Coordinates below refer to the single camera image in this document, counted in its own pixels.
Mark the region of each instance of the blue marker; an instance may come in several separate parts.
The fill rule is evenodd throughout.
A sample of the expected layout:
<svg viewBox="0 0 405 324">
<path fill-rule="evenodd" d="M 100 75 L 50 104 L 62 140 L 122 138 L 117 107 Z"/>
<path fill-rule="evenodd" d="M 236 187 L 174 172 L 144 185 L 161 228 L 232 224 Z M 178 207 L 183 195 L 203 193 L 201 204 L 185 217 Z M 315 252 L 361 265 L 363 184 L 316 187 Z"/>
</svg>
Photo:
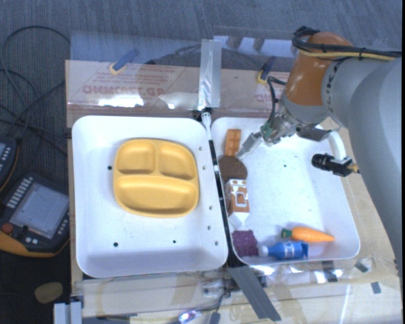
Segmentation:
<svg viewBox="0 0 405 324">
<path fill-rule="evenodd" d="M 260 246 L 260 257 L 273 256 L 277 259 L 300 259 L 308 256 L 308 244 L 303 241 L 281 241 L 271 247 Z"/>
</svg>

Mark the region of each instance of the brown round object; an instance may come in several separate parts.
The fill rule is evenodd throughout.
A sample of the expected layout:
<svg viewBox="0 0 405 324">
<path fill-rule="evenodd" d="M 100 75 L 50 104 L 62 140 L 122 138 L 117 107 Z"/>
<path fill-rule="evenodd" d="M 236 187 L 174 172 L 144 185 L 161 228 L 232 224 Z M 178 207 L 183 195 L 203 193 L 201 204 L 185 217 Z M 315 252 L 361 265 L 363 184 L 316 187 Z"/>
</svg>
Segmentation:
<svg viewBox="0 0 405 324">
<path fill-rule="evenodd" d="M 219 160 L 219 170 L 224 182 L 230 179 L 245 180 L 248 177 L 246 166 L 233 156 L 223 156 Z"/>
</svg>

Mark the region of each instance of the orange carrot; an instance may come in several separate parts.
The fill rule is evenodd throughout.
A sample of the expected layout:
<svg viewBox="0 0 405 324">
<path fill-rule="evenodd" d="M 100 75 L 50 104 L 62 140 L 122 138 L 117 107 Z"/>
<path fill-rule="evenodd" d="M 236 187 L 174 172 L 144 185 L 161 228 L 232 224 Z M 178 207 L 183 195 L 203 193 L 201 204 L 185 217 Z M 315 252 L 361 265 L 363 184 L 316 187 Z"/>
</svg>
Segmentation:
<svg viewBox="0 0 405 324">
<path fill-rule="evenodd" d="M 291 230 L 283 228 L 281 237 L 291 237 L 293 240 L 303 240 L 305 242 L 326 242 L 335 240 L 335 238 L 329 234 L 304 226 L 294 227 Z"/>
</svg>

